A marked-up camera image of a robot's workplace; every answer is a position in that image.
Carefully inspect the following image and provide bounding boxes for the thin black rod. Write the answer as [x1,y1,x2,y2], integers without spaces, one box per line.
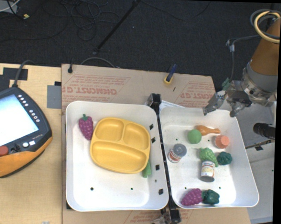
[149,102,181,211]

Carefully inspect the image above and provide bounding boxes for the black block with wires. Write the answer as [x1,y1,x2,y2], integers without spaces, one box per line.
[160,207,183,224]
[146,93,162,108]

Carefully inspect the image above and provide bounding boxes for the yellow divided plate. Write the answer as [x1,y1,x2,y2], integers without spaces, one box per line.
[89,116,153,176]

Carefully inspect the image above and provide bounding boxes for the purple grapes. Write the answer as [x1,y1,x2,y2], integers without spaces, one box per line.
[78,113,95,141]
[180,187,203,208]

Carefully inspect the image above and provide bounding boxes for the dark green broccoli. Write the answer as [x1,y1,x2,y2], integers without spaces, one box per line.
[216,151,233,166]

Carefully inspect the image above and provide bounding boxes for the yellow and white small can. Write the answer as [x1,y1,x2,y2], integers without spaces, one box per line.
[200,160,216,183]

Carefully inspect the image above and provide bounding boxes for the green ball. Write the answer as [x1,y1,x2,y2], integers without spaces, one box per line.
[187,128,203,145]

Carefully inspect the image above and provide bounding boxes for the dark green pepper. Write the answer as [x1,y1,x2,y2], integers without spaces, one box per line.
[201,188,221,205]

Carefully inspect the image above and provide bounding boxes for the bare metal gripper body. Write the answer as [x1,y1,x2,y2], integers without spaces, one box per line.
[223,77,278,109]

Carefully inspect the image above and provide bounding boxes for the white plastic tray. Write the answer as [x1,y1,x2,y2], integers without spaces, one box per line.
[61,100,174,216]
[155,106,264,213]

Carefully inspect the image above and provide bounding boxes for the light green grapes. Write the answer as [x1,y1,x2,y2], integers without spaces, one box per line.
[197,147,220,168]

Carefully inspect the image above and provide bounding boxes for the light green celery stick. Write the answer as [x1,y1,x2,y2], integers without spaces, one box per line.
[141,159,153,179]

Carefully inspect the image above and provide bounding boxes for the brown cardboard board red print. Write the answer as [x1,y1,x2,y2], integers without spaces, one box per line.
[54,63,259,224]

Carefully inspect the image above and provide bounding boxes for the black cylinder on white bracket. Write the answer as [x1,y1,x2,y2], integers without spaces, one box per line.
[252,122,277,141]

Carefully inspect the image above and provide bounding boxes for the red and white small can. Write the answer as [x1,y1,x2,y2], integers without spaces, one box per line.
[167,142,188,164]

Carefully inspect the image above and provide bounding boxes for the orange chicken drumstick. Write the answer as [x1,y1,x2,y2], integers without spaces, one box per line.
[195,124,222,137]

